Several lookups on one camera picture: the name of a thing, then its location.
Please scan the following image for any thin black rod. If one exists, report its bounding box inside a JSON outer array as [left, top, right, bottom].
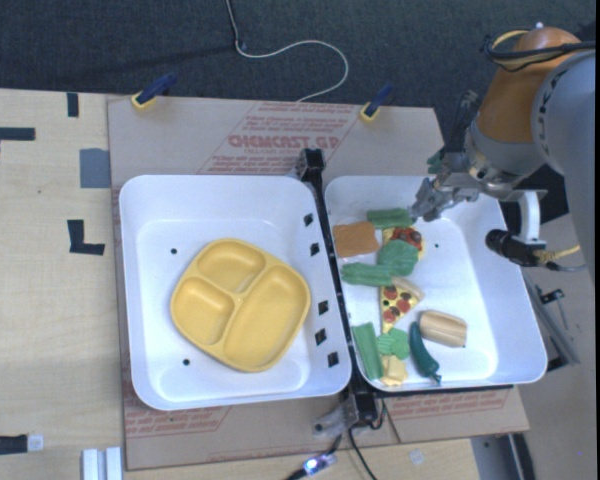
[[311, 177, 367, 394]]

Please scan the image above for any green pea pod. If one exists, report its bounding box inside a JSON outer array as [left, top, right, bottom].
[[366, 207, 414, 230], [340, 261, 394, 288]]

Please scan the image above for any pepperoni pizza slice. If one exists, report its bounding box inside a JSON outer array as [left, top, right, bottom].
[[379, 276, 426, 337]]

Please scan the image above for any yellow cheese piece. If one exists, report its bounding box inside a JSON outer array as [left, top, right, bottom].
[[379, 354, 409, 388]]

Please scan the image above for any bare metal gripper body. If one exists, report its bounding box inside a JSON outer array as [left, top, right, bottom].
[[431, 151, 515, 205]]

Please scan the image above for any orange toast slice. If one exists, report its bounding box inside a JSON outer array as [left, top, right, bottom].
[[332, 220, 381, 260]]

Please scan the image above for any brown cardboard board red print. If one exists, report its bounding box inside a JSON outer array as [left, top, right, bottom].
[[107, 95, 530, 472]]

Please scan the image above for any small green lettuce leaf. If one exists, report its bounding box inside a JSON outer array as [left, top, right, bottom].
[[375, 327, 412, 361]]

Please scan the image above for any pizza slice with dark toppings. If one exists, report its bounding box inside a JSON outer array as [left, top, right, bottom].
[[381, 225, 427, 262]]

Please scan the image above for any tan hot dog bun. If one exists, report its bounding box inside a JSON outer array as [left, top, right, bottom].
[[418, 309, 469, 349]]

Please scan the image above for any white plastic tray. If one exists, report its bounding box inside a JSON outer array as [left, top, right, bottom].
[[118, 174, 353, 412], [324, 175, 549, 393]]

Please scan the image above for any large green lettuce leaf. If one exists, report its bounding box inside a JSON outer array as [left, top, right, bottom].
[[376, 239, 420, 278]]

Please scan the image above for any black block with thin wires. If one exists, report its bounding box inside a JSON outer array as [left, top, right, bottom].
[[296, 147, 327, 183], [348, 388, 382, 426]]

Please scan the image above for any green celery stick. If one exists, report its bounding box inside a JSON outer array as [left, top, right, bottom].
[[350, 321, 385, 381]]

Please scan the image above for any yellow divided plate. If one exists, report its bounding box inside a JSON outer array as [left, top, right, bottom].
[[169, 237, 313, 374]]

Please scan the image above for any black cylinder on white bracket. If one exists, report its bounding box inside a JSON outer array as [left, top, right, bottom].
[[484, 188, 549, 268]]

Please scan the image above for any dark green pepper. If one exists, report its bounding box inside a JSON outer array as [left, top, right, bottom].
[[409, 320, 443, 385]]

